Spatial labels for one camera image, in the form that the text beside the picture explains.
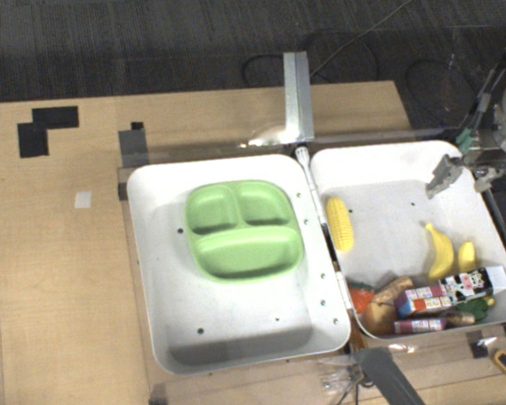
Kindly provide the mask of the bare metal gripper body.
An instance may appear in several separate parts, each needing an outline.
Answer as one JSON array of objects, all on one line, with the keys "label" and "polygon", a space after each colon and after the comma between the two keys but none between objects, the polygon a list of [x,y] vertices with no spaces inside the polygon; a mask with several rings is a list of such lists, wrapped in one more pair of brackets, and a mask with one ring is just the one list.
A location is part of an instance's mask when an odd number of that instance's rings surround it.
[{"label": "bare metal gripper body", "polygon": [[499,133],[480,134],[473,137],[471,144],[462,149],[463,164],[474,168],[506,170],[506,135]]}]

